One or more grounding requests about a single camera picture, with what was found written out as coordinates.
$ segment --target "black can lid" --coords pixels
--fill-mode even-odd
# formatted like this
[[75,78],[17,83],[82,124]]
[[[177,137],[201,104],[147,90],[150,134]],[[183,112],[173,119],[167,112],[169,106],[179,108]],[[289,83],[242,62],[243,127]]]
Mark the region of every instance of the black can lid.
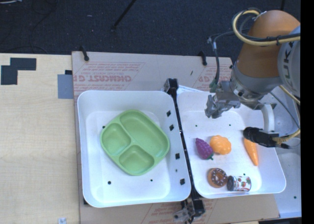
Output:
[[235,188],[234,177],[229,176],[228,181],[227,181],[227,189],[228,189],[228,191],[233,191],[234,188]]

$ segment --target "green plate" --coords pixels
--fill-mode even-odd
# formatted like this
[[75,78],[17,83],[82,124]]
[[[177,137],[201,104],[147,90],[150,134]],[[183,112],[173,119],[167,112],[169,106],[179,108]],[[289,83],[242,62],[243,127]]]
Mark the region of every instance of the green plate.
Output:
[[139,110],[127,110],[102,130],[100,143],[106,154],[126,173],[142,175],[168,153],[164,131]]

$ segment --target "white tray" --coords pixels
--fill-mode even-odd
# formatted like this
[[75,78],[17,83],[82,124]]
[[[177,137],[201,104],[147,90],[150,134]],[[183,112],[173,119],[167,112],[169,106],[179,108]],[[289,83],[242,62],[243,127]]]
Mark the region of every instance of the white tray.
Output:
[[[103,126],[120,113],[140,110],[166,133],[170,150],[152,170],[132,176],[101,147]],[[85,91],[78,98],[82,187],[94,207],[182,201],[191,183],[172,98],[161,91]]]
[[[238,109],[232,108],[224,112],[217,119],[208,118],[204,110],[209,94],[183,92],[177,99],[196,191],[208,199],[282,192],[286,187],[286,179],[275,148],[257,145],[259,165],[254,166],[243,144],[242,131],[247,126],[263,128],[261,111],[253,111],[241,105]],[[227,137],[232,143],[232,151],[226,155],[215,154],[213,160],[203,160],[197,153],[195,138],[209,142],[214,135]],[[207,181],[207,173],[210,168],[215,167],[223,169],[227,175],[249,176],[252,181],[251,190],[231,192],[227,187],[211,187]]]

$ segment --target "black tape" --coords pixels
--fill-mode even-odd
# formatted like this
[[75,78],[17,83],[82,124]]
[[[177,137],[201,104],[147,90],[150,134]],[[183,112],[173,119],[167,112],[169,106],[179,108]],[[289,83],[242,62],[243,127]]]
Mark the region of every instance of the black tape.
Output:
[[1,66],[1,85],[17,85],[19,70],[35,71],[36,58],[10,58],[10,65]]

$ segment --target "wooden surface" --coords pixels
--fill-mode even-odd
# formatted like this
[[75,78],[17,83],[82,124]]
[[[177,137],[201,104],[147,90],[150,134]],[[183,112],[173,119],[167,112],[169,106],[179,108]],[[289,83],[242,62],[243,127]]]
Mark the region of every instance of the wooden surface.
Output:
[[79,223],[74,101],[58,99],[57,75],[70,55],[1,54],[37,58],[18,71],[17,85],[0,85],[0,223]]

